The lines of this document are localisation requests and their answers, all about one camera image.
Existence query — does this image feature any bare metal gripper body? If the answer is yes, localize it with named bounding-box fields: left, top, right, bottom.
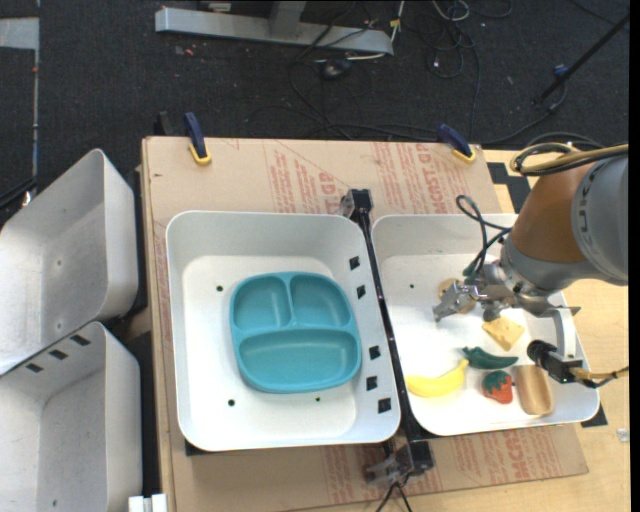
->
left=465, top=263, right=518, bottom=310

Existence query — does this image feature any brown biscuit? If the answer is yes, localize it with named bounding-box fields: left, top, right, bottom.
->
left=438, top=277, right=477, bottom=315

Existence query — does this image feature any yellow cheese wedge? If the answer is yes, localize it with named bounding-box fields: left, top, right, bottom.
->
left=481, top=315, right=527, bottom=352

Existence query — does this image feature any white plastic tray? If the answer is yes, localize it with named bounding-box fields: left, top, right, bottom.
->
left=371, top=213, right=601, bottom=437
left=165, top=209, right=403, bottom=453
left=0, top=148, right=140, bottom=377
left=0, top=321, right=144, bottom=512

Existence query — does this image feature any green chili pepper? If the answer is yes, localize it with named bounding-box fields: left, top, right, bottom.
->
left=460, top=345, right=520, bottom=372

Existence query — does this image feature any thin black rod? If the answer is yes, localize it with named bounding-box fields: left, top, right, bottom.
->
left=355, top=208, right=419, bottom=447

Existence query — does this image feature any red strawberry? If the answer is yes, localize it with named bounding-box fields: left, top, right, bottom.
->
left=481, top=369, right=516, bottom=405

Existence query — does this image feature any yellow banana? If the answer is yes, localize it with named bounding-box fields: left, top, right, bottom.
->
left=404, top=357, right=471, bottom=400

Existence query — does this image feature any tan bread roll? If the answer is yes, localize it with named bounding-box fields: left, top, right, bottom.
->
left=513, top=364, right=556, bottom=417

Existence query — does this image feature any blue divided plate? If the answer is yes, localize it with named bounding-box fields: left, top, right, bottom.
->
left=229, top=271, right=364, bottom=395

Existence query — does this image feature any brown cardboard board red print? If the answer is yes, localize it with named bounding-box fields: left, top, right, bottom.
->
left=141, top=135, right=590, bottom=512

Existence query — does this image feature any black cylinder on white bracket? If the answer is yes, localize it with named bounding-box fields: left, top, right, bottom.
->
left=526, top=299, right=585, bottom=385

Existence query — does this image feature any black block with thin wires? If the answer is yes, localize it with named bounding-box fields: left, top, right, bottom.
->
left=340, top=188, right=375, bottom=222
left=363, top=438, right=435, bottom=484

